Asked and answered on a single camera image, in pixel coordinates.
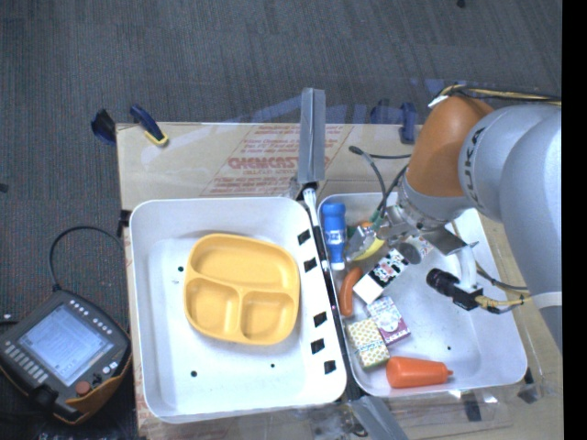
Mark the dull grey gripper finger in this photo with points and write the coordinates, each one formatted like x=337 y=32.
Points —
x=364 y=237

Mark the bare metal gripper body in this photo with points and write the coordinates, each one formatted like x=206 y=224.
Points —
x=406 y=225

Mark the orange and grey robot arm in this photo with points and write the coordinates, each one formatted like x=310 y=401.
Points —
x=509 y=163

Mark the yellow banana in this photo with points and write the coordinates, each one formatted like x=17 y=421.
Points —
x=373 y=248

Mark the small grey-topped can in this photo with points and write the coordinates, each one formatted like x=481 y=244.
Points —
x=413 y=251

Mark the blue plastic bottle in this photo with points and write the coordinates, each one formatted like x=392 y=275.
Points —
x=333 y=227

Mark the black and white cow carton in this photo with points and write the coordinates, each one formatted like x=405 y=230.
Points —
x=378 y=275

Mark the orange sausage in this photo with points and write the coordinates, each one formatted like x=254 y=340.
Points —
x=347 y=291

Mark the pink carton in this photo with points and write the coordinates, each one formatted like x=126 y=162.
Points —
x=390 y=321

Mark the yellow and green carton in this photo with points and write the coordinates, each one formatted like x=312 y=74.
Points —
x=367 y=343

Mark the white plastic tray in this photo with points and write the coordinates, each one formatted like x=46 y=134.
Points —
x=220 y=383
x=449 y=337

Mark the orange squeeze bottle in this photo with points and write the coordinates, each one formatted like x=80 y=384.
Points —
x=413 y=373

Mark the yellow divided plate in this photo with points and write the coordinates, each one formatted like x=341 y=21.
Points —
x=215 y=264

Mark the brown cardboard board red print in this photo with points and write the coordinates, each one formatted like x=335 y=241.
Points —
x=192 y=163

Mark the black cylinder on white bracket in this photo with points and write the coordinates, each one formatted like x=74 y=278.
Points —
x=458 y=288

